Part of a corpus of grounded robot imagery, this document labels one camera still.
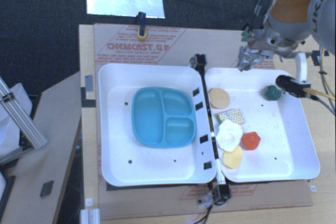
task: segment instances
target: blue plate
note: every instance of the blue plate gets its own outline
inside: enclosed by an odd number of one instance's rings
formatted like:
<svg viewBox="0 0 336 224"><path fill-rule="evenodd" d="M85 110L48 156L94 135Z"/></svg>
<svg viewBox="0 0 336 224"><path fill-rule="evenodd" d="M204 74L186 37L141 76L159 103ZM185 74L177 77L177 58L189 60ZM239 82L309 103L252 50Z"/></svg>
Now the blue plate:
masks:
<svg viewBox="0 0 336 224"><path fill-rule="evenodd" d="M133 98L132 125L135 137L146 146L185 146L196 134L193 103L179 90L142 88Z"/></svg>

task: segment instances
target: dark green object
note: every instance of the dark green object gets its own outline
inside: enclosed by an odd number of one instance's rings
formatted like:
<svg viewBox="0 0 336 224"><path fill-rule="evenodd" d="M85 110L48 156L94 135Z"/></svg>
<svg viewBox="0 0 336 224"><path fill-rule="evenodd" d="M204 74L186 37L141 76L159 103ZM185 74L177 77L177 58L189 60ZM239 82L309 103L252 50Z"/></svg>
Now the dark green object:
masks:
<svg viewBox="0 0 336 224"><path fill-rule="evenodd" d="M271 85L267 87L265 98L269 101L276 101L280 98L281 93L282 92L277 87Z"/></svg>

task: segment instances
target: white tray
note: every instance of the white tray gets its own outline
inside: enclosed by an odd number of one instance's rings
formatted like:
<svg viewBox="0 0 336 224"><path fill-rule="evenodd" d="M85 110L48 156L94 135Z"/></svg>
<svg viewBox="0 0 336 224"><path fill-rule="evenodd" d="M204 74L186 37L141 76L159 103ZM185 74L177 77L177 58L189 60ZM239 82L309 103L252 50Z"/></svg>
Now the white tray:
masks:
<svg viewBox="0 0 336 224"><path fill-rule="evenodd" d="M289 75L280 70L240 72L233 68L211 68L205 75L208 90L221 88L230 96L229 107L212 109L215 133L217 113L240 109L244 133L257 132L261 137L255 150L243 149L238 169L222 164L223 174L234 182L313 179L319 174L320 164L300 99L287 93L278 101L267 101L263 96L265 87L275 85L281 74ZM222 158L223 150L218 148L218 153Z"/></svg>
<svg viewBox="0 0 336 224"><path fill-rule="evenodd" d="M197 184L210 182L216 173L214 153L199 74L190 67L123 65L111 63L99 71L102 173L115 186ZM134 94L144 87L178 89L203 102L195 111L196 135L179 148L153 148L134 136L131 121ZM207 135L208 141L200 143ZM210 162L211 168L204 169Z"/></svg>

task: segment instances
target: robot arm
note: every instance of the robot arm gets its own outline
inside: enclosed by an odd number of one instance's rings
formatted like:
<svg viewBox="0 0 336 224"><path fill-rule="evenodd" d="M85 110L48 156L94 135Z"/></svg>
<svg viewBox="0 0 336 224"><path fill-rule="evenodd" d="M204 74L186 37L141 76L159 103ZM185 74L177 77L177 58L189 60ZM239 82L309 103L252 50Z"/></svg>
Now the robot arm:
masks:
<svg viewBox="0 0 336 224"><path fill-rule="evenodd" d="M247 28L245 34L247 46L239 52L241 71L274 54L295 58L295 49L310 34L321 47L335 54L335 0L272 0L263 29Z"/></svg>

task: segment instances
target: red object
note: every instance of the red object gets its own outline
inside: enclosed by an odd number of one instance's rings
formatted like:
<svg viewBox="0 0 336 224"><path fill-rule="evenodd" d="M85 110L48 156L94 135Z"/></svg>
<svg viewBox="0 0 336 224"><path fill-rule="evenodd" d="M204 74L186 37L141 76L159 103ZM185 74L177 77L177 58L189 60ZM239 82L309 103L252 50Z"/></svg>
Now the red object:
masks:
<svg viewBox="0 0 336 224"><path fill-rule="evenodd" d="M260 137L256 132L250 132L243 135L242 143L248 150L255 150L259 143Z"/></svg>

